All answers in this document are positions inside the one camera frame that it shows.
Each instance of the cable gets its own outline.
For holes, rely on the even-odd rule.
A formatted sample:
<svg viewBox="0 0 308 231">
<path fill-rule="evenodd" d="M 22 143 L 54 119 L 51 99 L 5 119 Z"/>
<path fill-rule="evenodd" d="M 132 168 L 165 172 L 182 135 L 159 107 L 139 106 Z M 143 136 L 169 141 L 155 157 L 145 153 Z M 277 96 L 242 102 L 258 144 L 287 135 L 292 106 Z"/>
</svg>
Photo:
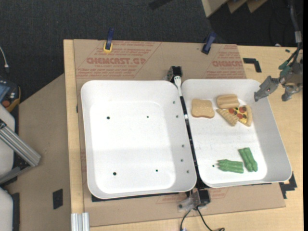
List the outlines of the cable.
<svg viewBox="0 0 308 231">
<path fill-rule="evenodd" d="M 180 225 L 180 231 L 183 231 L 183 222 L 184 222 L 184 219 L 187 217 L 187 215 L 191 212 L 191 210 L 192 209 L 190 209 L 189 211 L 187 211 L 187 213 L 184 215 L 184 217 L 183 217 L 183 219 L 182 219 L 182 221 L 181 221 L 181 225 Z M 213 230 L 211 230 L 210 229 L 210 227 L 206 224 L 206 222 L 205 222 L 205 220 L 204 220 L 204 218 L 203 218 L 203 216 L 202 216 L 202 214 L 201 214 L 201 212 L 200 212 L 200 210 L 199 210 L 199 205 L 196 207 L 196 208 L 193 208 L 193 210 L 196 210 L 196 211 L 198 211 L 199 212 L 199 215 L 200 215 L 200 217 L 201 217 L 201 219 L 202 219 L 202 222 L 204 223 L 204 225 L 207 227 L 207 229 L 209 230 L 209 231 L 213 231 Z"/>
<path fill-rule="evenodd" d="M 10 73 L 10 67 L 8 65 L 8 62 L 6 61 L 6 57 L 5 57 L 4 51 L 1 48 L 1 46 L 0 46 L 0 51 L 2 52 L 2 55 L 3 55 L 3 58 L 4 58 L 4 69 L 5 69 L 6 73 L 9 74 Z"/>
</svg>

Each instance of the bread slice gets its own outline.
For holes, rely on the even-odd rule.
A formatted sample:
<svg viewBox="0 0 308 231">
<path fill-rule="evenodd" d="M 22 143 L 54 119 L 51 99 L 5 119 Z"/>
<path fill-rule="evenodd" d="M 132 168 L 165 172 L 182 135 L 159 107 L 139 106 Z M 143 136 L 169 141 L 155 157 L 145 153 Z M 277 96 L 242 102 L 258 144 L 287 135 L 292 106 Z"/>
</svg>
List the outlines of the bread slice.
<svg viewBox="0 0 308 231">
<path fill-rule="evenodd" d="M 235 94 L 220 95 L 216 98 L 217 106 L 220 109 L 235 108 L 240 105 Z"/>
<path fill-rule="evenodd" d="M 215 111 L 210 100 L 193 99 L 192 100 L 192 116 L 213 118 Z"/>
<path fill-rule="evenodd" d="M 239 121 L 239 118 L 236 115 L 232 115 L 228 112 L 228 110 L 217 109 L 218 114 L 220 114 L 227 122 L 230 123 L 231 126 L 235 126 Z"/>
</svg>

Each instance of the metal bracket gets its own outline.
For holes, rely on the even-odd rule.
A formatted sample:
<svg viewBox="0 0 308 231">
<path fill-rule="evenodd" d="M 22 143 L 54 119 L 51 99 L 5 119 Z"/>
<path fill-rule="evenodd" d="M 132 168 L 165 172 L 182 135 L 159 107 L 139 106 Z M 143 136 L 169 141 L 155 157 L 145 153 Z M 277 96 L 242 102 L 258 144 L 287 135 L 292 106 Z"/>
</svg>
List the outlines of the metal bracket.
<svg viewBox="0 0 308 231">
<path fill-rule="evenodd" d="M 90 231 L 90 219 L 89 213 L 84 212 L 82 214 L 71 214 L 71 227 L 72 231 Z"/>
<path fill-rule="evenodd" d="M 0 178 L 0 184 L 16 177 L 22 172 L 35 167 L 39 164 L 41 156 L 32 149 L 29 145 L 23 142 L 19 136 L 12 131 L 4 121 L 0 119 L 0 140 L 3 140 L 14 152 L 28 163 L 28 167 L 21 169 L 20 167 L 13 168 L 10 172 Z"/>
</svg>

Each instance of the cardboard sheet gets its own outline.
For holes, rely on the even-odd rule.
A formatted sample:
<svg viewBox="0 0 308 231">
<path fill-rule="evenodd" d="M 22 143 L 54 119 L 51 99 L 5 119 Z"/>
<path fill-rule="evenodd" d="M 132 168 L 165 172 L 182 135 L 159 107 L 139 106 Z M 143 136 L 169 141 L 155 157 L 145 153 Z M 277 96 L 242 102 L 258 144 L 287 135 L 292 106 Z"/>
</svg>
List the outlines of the cardboard sheet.
<svg viewBox="0 0 308 231">
<path fill-rule="evenodd" d="M 104 41 L 74 40 L 78 117 L 85 212 L 90 225 L 103 226 L 169 218 L 181 218 L 178 203 L 186 193 L 92 201 L 87 185 L 87 166 L 80 89 L 93 79 L 161 80 L 171 66 L 181 66 L 182 81 L 191 78 L 246 78 L 236 45 L 213 44 L 209 55 L 202 43 L 113 41 L 112 52 Z M 279 184 L 209 188 L 211 203 L 204 215 L 284 207 Z"/>
</svg>

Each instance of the blue clamp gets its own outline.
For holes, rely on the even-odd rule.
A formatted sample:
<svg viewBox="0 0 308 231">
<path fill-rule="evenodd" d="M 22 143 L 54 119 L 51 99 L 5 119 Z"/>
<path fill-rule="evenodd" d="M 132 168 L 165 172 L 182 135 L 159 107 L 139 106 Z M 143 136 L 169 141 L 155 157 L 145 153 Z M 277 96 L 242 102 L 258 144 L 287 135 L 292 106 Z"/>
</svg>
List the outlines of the blue clamp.
<svg viewBox="0 0 308 231">
<path fill-rule="evenodd" d="M 104 52 L 110 53 L 112 50 L 112 38 L 114 36 L 115 29 L 113 27 L 109 28 L 108 35 L 107 35 L 107 41 L 104 43 Z"/>
<path fill-rule="evenodd" d="M 214 42 L 214 40 L 216 39 L 216 36 L 217 36 L 217 34 L 214 33 L 214 32 L 211 32 L 207 36 L 206 41 L 205 41 L 205 45 L 203 46 L 203 48 L 201 50 L 204 54 L 207 54 L 207 55 L 209 54 L 210 49 L 211 49 L 211 45 Z"/>
</svg>

